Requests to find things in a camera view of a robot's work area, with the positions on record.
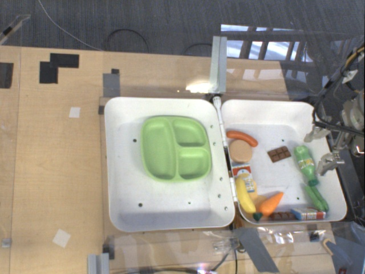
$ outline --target sausage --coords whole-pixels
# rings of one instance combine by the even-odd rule
[[[227,132],[227,137],[228,138],[233,138],[233,139],[239,139],[239,140],[246,141],[252,147],[256,147],[258,145],[258,142],[257,142],[257,140],[255,138],[253,138],[252,136],[250,136],[250,135],[248,135],[246,133],[243,133],[243,132],[239,132],[239,131],[228,131]]]

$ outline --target dark floor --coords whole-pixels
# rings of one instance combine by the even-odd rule
[[[365,0],[41,0],[60,26],[103,50],[181,54],[194,43],[210,43],[221,24],[364,35]],[[19,14],[30,21],[8,44],[89,49],[46,17],[37,0],[0,0],[0,30]],[[210,54],[207,46],[189,50]],[[363,67],[358,83],[363,86]],[[327,103],[339,115],[341,103]],[[364,161],[355,160],[364,179]]]

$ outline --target white tray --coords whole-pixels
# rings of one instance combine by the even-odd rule
[[[232,191],[212,104],[197,99],[114,98],[104,114],[109,214],[116,228],[137,232],[224,227],[232,222]],[[147,175],[141,159],[140,131],[147,118],[157,115],[188,116],[205,127],[212,152],[212,169],[206,177],[169,183]]]
[[[325,138],[311,143],[303,142],[305,135],[311,131],[312,110],[313,107],[306,103],[261,100],[229,100],[222,106],[226,131],[239,130],[258,140],[259,144],[253,148],[253,157],[250,161],[252,176],[257,183],[259,195],[271,196],[277,191],[284,192],[276,211],[289,211],[294,207],[311,204],[303,189],[306,179],[295,162],[294,148],[302,144],[307,145],[316,165],[321,156],[330,152]],[[281,146],[287,146],[292,157],[272,163],[267,152]],[[329,171],[326,176],[319,177],[317,187],[330,207],[324,221],[343,219],[347,206],[337,172]],[[253,224],[279,224],[270,220],[257,222],[244,211],[241,211],[241,214]]]

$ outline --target yellow bottle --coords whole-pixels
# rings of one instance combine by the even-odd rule
[[[240,201],[240,205],[247,213],[255,213],[256,207],[253,204],[250,195],[246,189],[246,183],[243,178],[236,178],[236,190],[237,190],[237,197],[238,201]]]

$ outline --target white wire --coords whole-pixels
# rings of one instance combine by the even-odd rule
[[[85,43],[83,42],[82,40],[80,40],[79,38],[75,37],[74,35],[70,34],[67,30],[65,30],[64,28],[60,27],[51,17],[50,15],[48,14],[47,10],[44,8],[43,6],[43,3],[42,1],[38,0],[39,2],[39,5],[41,6],[41,8],[43,9],[44,13],[46,13],[47,17],[49,18],[49,20],[56,26],[58,27],[60,30],[62,30],[65,34],[69,35],[71,38],[74,38],[75,40],[77,40],[78,42],[80,42],[81,44],[89,47],[89,48],[92,48],[94,50],[97,50],[97,51],[103,51],[102,49],[98,49],[96,47],[93,47],[91,45],[89,45],[88,43]]]

